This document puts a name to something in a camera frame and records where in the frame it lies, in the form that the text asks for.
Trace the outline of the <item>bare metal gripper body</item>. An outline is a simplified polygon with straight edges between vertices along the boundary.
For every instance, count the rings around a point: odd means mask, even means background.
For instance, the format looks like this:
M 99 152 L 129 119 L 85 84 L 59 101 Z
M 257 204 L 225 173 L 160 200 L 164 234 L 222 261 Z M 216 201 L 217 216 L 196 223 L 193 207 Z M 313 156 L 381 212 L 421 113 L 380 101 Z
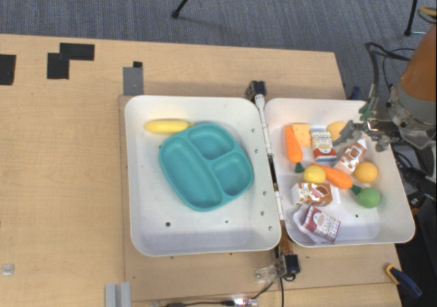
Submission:
M 392 143 L 403 141 L 417 149 L 436 144 L 436 127 L 408 114 L 380 118 L 375 113 L 363 113 L 362 121 L 364 131 L 371 138 L 387 135 Z

